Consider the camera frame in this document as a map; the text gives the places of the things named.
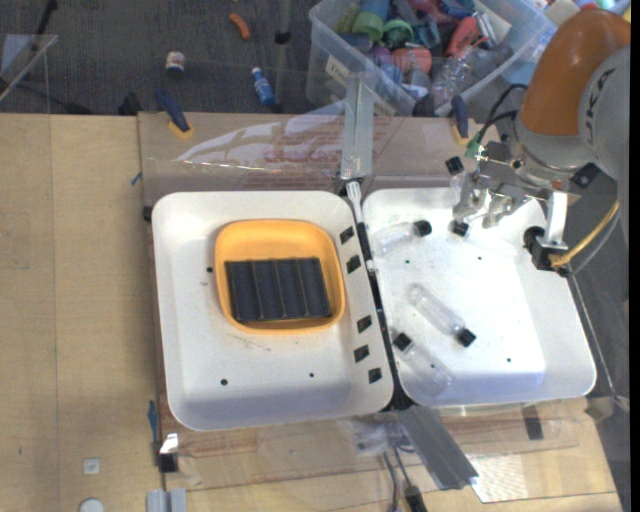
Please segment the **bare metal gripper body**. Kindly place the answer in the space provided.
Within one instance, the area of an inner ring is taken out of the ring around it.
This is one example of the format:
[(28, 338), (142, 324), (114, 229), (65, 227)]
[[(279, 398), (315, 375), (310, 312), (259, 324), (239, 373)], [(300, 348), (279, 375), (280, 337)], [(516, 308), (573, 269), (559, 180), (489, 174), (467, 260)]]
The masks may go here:
[(571, 182), (575, 169), (547, 167), (519, 145), (490, 141), (475, 151), (475, 157), (477, 170), (468, 182), (476, 189), (514, 198), (550, 199), (554, 192), (566, 193), (569, 199), (582, 197), (582, 189)]

